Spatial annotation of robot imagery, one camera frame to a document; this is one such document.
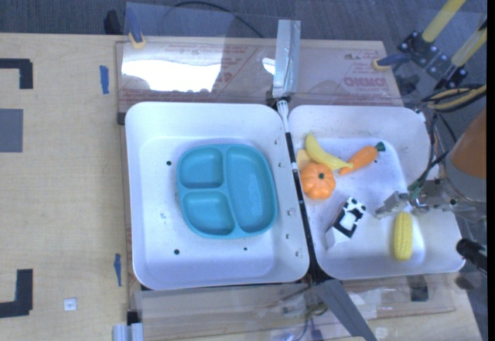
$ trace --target white tray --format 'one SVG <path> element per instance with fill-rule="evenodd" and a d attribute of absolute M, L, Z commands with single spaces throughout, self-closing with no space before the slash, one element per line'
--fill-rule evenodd
<path fill-rule="evenodd" d="M 325 150 L 344 160 L 364 145 L 382 141 L 386 146 L 376 163 L 345 176 L 335 172 L 336 189 L 328 200 L 305 197 L 316 258 L 328 275 L 341 280 L 381 278 L 454 272 L 463 266 L 464 260 L 456 252 L 461 234 L 453 213 L 431 210 L 422 217 L 413 216 L 409 261 L 393 257 L 394 216 L 381 220 L 373 216 L 394 191 L 407 192 L 427 166 L 428 133 L 414 111 L 405 107 L 298 106 L 289 115 L 289 127 L 296 151 L 304 147 L 309 132 Z M 325 231 L 348 196 L 366 205 L 367 211 L 352 238 L 338 244 L 330 238 L 327 243 Z"/>
<path fill-rule="evenodd" d="M 309 257 L 282 120 L 259 104 L 141 102 L 125 118 L 135 275 L 155 290 L 290 282 Z M 247 238 L 201 237 L 186 225 L 176 189 L 176 163 L 202 144 L 241 143 L 268 160 L 278 217 Z"/>

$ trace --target gray square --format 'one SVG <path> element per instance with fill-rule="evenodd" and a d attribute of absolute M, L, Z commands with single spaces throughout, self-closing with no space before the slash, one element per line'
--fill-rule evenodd
<path fill-rule="evenodd" d="M 23 109 L 0 109 L 0 152 L 22 152 Z"/>

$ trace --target toy carrot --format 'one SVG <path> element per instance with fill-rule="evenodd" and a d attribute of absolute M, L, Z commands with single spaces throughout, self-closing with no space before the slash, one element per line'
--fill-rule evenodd
<path fill-rule="evenodd" d="M 363 168 L 364 166 L 371 164 L 378 157 L 378 152 L 384 152 L 385 145 L 382 142 L 378 142 L 377 145 L 367 145 L 364 146 L 360 151 L 356 152 L 352 157 L 350 157 L 349 161 L 353 164 L 352 168 L 348 166 L 344 166 L 339 170 L 339 175 L 346 175 L 347 173 Z"/>

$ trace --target blue plate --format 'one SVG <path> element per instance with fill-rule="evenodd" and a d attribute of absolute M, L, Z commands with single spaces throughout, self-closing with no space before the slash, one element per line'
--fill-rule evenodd
<path fill-rule="evenodd" d="M 266 158 L 247 145 L 203 145 L 177 163 L 184 220 L 210 238 L 241 238 L 269 230 L 278 214 Z"/>

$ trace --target table surface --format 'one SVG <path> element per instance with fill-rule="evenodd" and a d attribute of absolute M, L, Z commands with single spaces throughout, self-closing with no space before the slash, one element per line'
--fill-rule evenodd
<path fill-rule="evenodd" d="M 18 70 L 0 69 L 0 108 L 23 109 L 22 152 L 0 153 L 0 302 L 15 299 L 16 270 L 34 274 L 32 311 L 0 319 L 0 339 L 110 339 L 112 326 L 126 320 L 125 190 L 116 122 L 120 41 L 0 34 L 2 58 L 28 58 L 34 65 L 32 90 L 19 89 Z M 108 94 L 100 66 L 108 68 Z M 455 307 L 450 312 L 375 319 L 370 327 L 380 339 L 481 339 L 466 293 L 448 293 Z M 76 310 L 64 310 L 66 298 L 77 299 Z M 325 337 L 338 334 L 330 328 L 335 325 L 325 326 Z M 260 332 L 254 339 L 266 337 Z"/>

